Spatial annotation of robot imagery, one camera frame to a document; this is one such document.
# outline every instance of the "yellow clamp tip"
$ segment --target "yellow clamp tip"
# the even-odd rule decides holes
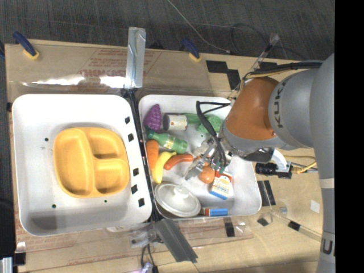
[[[35,50],[35,52],[36,52],[35,56],[32,56],[25,49],[23,50],[23,54],[25,54],[31,60],[36,60],[39,57],[39,52],[37,50]]]
[[[188,55],[192,60],[194,60],[195,62],[199,62],[201,61],[202,57],[200,56],[199,58],[196,58],[192,53],[189,53]]]

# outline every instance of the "orange divided dish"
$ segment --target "orange divided dish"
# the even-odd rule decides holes
[[[100,127],[61,131],[54,143],[53,159],[62,190],[73,197],[100,197],[118,193],[130,180],[123,140]]]

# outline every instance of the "green bottle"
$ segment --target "green bottle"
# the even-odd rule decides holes
[[[155,139],[162,147],[183,154],[187,149],[187,142],[183,139],[177,139],[168,133],[158,134],[154,130],[147,130],[147,138]]]

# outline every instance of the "yellow banana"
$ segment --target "yellow banana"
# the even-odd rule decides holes
[[[163,166],[170,159],[170,157],[176,155],[177,152],[161,152],[158,155],[157,162],[155,164],[155,169],[152,170],[152,178],[156,183],[162,182],[163,177]]]

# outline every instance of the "table surface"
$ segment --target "table surface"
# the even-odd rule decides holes
[[[82,70],[93,73],[100,68],[123,68],[126,52],[124,47],[30,41],[40,52],[39,61],[27,59],[19,45],[6,45],[10,102],[21,94],[34,92],[33,85],[25,88],[24,83],[53,77],[75,78]],[[108,57],[105,53],[110,50],[119,52],[119,61],[113,67],[108,67],[106,63],[98,67],[95,59],[99,59],[102,52],[104,57]],[[257,60],[254,57],[204,53],[201,57],[202,60],[196,63],[186,52],[146,50],[145,88],[139,97],[150,93],[197,92],[231,98],[236,93],[231,90],[229,76],[238,73],[241,78]],[[278,64],[288,62],[275,59],[264,61]],[[282,80],[291,72],[274,78]],[[12,136],[11,114],[9,119]],[[15,167],[13,141],[11,152]],[[300,157],[292,161],[304,165],[310,164],[312,159],[309,157],[314,156],[313,149],[282,153]],[[323,217],[318,173],[294,174],[291,180],[278,179],[276,176],[256,177],[257,181],[271,188],[275,204],[263,206],[251,216],[232,217],[235,237],[226,236],[223,220],[213,222],[207,230],[200,229],[202,224],[198,222],[180,224],[182,232],[198,255],[197,263],[175,262],[166,246],[158,243],[151,247],[151,251],[159,272],[251,273],[262,272],[262,268],[264,272],[314,272],[319,258]],[[142,249],[132,247],[130,236],[125,232],[115,233],[101,229],[52,237],[29,235],[19,222],[15,171],[13,179],[16,238],[27,246],[26,265],[20,266],[19,272],[136,272],[140,269]],[[150,257],[146,254],[144,260],[150,260]]]

